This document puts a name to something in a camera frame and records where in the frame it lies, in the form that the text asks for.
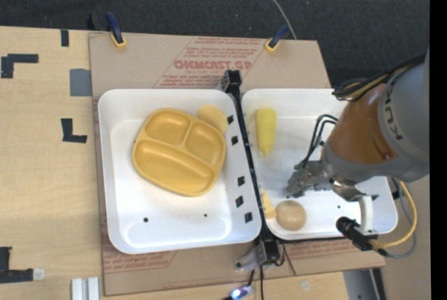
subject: white container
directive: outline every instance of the white container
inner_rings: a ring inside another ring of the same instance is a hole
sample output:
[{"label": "white container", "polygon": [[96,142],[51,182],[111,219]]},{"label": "white container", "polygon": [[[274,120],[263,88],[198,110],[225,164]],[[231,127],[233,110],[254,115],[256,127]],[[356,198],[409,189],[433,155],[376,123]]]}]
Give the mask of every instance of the white container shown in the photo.
[{"label": "white container", "polygon": [[[142,178],[133,166],[132,148],[147,117],[167,107],[196,116],[206,104],[234,119],[225,134],[226,159],[212,190],[185,197]],[[118,250],[150,253],[256,238],[261,216],[230,96],[212,89],[117,89],[101,96],[98,114],[108,234]]]},{"label": "white container", "polygon": [[[316,118],[322,114],[338,117],[346,102],[338,101],[330,89],[253,89],[242,97],[245,123],[249,133],[251,154],[258,185],[270,198],[273,206],[286,200],[285,188],[292,175],[293,166],[307,154]],[[274,148],[263,157],[256,140],[255,115],[258,109],[270,107],[277,113],[277,132]],[[326,124],[325,140],[332,129]],[[318,147],[310,160],[320,158]],[[379,233],[391,232],[397,224],[397,212],[385,177],[374,177],[359,183],[357,188],[369,195],[378,194],[373,201],[374,229]],[[307,191],[304,197],[291,198],[305,208],[307,222],[298,231],[282,228],[275,218],[267,220],[270,231],[280,239],[303,240],[340,237],[335,227],[337,219],[347,216],[360,223],[360,207],[357,202],[347,202],[331,190]]]}]

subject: black connector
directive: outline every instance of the black connector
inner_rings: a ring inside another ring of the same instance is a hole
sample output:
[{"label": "black connector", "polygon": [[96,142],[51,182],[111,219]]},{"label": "black connector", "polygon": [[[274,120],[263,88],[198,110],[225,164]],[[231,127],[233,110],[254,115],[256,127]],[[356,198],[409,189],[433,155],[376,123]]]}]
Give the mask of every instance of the black connector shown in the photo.
[{"label": "black connector", "polygon": [[347,238],[352,240],[352,244],[361,251],[372,250],[370,239],[377,239],[377,234],[365,236],[358,231],[360,225],[348,217],[340,217],[335,224],[337,229]]}]

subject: yellow toy corn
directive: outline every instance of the yellow toy corn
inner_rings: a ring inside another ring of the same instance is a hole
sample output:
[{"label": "yellow toy corn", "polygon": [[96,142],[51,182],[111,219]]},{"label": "yellow toy corn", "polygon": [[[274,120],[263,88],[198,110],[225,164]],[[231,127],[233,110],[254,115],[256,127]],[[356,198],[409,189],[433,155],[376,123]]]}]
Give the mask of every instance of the yellow toy corn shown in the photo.
[{"label": "yellow toy corn", "polygon": [[277,129],[277,113],[270,108],[259,109],[256,112],[256,136],[258,149],[264,157],[273,150],[274,135]]}]

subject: yellow cable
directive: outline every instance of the yellow cable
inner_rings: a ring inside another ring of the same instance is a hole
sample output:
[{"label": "yellow cable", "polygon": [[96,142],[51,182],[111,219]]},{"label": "yellow cable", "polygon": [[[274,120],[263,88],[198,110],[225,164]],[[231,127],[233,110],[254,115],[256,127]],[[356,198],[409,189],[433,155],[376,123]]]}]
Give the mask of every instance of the yellow cable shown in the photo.
[{"label": "yellow cable", "polygon": [[393,241],[390,243],[384,243],[384,242],[377,241],[376,239],[372,239],[369,242],[373,245],[373,247],[375,249],[385,249],[385,248],[389,248],[389,247],[393,247],[393,246],[398,246],[399,244],[404,243],[414,233],[416,224],[418,223],[418,212],[416,210],[416,205],[414,204],[413,198],[411,197],[410,192],[408,191],[408,188],[405,186],[404,182],[400,181],[400,186],[404,190],[405,195],[408,197],[411,208],[413,209],[413,224],[411,225],[411,228],[408,231],[408,233],[404,237],[402,237],[401,239],[399,239],[397,241]]}]

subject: cardboard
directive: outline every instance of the cardboard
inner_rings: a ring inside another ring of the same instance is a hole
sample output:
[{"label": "cardboard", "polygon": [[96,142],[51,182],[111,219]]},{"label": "cardboard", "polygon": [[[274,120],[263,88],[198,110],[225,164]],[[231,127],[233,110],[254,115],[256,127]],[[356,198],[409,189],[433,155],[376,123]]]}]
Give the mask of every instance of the cardboard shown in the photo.
[{"label": "cardboard", "polygon": [[[226,69],[239,69],[241,92],[254,88],[328,88],[330,83],[316,41],[284,40],[274,51],[267,40],[126,33],[119,49],[109,33],[89,36],[94,106],[96,164],[106,295],[148,292],[200,285],[246,282],[249,274],[235,270],[234,259],[252,244],[125,255],[107,235],[98,100],[111,89],[215,88]],[[345,269],[380,267],[376,253],[362,253],[348,241],[307,241],[286,246],[290,262],[265,270],[280,278]]]}]

